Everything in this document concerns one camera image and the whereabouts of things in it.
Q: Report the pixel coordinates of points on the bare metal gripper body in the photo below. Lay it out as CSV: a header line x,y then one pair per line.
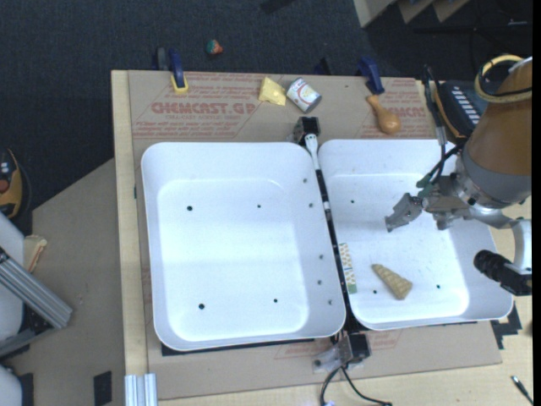
x,y
448,199

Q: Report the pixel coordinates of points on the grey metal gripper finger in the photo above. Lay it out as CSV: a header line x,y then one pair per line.
x,y
401,214
444,221

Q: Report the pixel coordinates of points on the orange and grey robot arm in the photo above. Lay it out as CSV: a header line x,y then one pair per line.
x,y
503,142

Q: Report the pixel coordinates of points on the white plastic tray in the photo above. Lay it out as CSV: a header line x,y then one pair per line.
x,y
422,252
236,248

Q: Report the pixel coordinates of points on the yellow toy corn cone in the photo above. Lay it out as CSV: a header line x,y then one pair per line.
x,y
395,283

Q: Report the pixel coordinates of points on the thin black and white rod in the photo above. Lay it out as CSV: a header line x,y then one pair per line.
x,y
327,210

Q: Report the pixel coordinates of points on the white and green packet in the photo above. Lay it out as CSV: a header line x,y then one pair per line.
x,y
348,269

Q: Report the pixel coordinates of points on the brown toy chicken drumstick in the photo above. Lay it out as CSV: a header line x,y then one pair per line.
x,y
386,119

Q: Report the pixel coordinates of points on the small white can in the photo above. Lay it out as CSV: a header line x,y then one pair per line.
x,y
303,94

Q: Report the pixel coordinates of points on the yellow cheese wedge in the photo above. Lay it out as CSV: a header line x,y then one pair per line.
x,y
272,92

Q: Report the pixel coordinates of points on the brown cardboard board red print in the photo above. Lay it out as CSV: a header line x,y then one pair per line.
x,y
203,112

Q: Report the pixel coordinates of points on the beige toy sandwich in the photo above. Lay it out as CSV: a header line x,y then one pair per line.
x,y
34,250

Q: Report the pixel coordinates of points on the black cylinder on white bracket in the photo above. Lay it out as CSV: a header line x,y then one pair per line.
x,y
498,269

